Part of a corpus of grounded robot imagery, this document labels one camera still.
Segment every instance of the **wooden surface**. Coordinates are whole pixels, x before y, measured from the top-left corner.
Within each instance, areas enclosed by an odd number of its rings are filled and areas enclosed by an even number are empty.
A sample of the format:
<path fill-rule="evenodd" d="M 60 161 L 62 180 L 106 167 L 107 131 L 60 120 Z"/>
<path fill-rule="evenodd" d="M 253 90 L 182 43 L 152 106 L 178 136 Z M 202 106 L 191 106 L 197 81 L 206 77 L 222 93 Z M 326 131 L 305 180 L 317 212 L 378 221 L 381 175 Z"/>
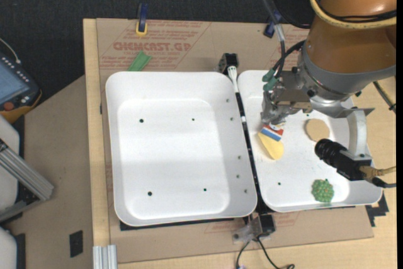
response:
<path fill-rule="evenodd" d="M 86 82 L 88 96 L 89 151 L 91 169 L 91 195 L 93 207 L 94 245 L 107 245 L 110 240 L 106 204 L 105 169 L 103 169 L 103 134 L 99 114 L 99 74 L 96 43 L 96 21 L 84 20 L 84 49 L 86 58 Z M 395 79 L 381 84 L 395 100 Z M 378 168 L 396 165 L 395 114 L 388 111 L 372 84 L 354 99 L 359 107 L 375 107 L 368 117 L 368 145 Z M 384 177 L 391 183 L 395 173 Z M 389 211 L 385 217 L 375 219 L 375 237 L 365 240 L 311 244 L 287 248 L 272 248 L 269 255 L 277 266 L 294 263 L 296 268 L 397 268 L 396 189 L 385 191 Z M 169 260 L 146 261 L 119 265 L 129 268 L 234 268 L 236 253 L 194 256 Z M 246 268 L 270 268 L 262 251 L 245 251 L 241 263 Z"/>

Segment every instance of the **yellow cable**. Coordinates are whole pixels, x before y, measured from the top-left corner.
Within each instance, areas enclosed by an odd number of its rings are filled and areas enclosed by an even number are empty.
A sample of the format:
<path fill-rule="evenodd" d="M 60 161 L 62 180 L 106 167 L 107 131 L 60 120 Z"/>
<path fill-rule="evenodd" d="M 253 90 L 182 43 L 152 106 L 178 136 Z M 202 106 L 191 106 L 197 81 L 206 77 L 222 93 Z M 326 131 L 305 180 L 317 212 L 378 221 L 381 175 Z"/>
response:
<path fill-rule="evenodd" d="M 317 4 L 316 0 L 310 0 L 310 4 L 318 17 L 336 27 L 350 28 L 350 29 L 371 29 L 371 28 L 396 25 L 396 17 L 388 18 L 382 21 L 371 21 L 368 23 L 348 23 L 345 21 L 334 19 L 329 15 L 325 14 Z"/>

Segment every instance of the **green tape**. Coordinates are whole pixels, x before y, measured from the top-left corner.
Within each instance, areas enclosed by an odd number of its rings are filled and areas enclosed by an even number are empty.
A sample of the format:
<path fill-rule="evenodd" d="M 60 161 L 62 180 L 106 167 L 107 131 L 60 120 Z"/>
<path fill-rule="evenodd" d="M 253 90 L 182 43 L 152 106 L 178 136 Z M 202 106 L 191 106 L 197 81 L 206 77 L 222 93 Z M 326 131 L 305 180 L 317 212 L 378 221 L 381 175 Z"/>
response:
<path fill-rule="evenodd" d="M 148 62 L 150 62 L 151 58 L 151 56 L 145 55 L 141 50 L 127 70 L 141 71 L 148 64 Z"/>

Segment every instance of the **empty white tray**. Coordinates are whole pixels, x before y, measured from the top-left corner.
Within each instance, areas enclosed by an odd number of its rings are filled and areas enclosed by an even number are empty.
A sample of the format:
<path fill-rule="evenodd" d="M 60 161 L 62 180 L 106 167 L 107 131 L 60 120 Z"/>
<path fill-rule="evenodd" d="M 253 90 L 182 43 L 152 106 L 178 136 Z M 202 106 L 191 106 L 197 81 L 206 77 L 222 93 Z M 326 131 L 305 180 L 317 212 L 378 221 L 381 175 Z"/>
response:
<path fill-rule="evenodd" d="M 106 82 L 115 210 L 130 226 L 243 217 L 257 196 L 236 97 L 217 72 Z"/>
<path fill-rule="evenodd" d="M 257 136 L 262 127 L 262 77 L 266 73 L 245 71 L 238 77 L 259 187 L 265 204 L 277 212 L 289 212 L 376 203 L 382 196 L 382 189 L 366 181 L 349 181 L 338 174 L 335 168 L 315 155 L 316 142 L 304 130 L 307 120 L 321 119 L 329 127 L 329 139 L 348 147 L 349 128 L 345 118 L 333 119 L 317 111 L 308 115 L 298 112 L 287 116 L 281 139 L 285 148 L 284 155 L 277 161 L 268 157 Z M 348 100 L 345 105 L 351 108 L 352 101 Z M 327 204 L 317 202 L 311 194 L 313 182 L 324 179 L 328 179 L 334 188 L 334 198 Z"/>

